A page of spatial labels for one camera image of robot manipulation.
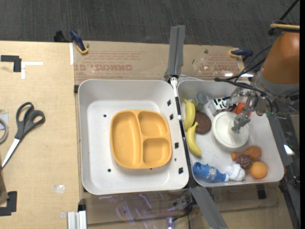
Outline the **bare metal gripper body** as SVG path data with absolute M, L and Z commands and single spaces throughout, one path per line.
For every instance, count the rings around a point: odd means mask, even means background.
M 233 80 L 225 80 L 225 82 L 236 87 L 230 98 L 226 100 L 226 106 L 244 102 L 243 111 L 245 113 L 255 112 L 257 115 L 267 113 L 267 91 L 258 79 L 252 79 L 250 83 Z

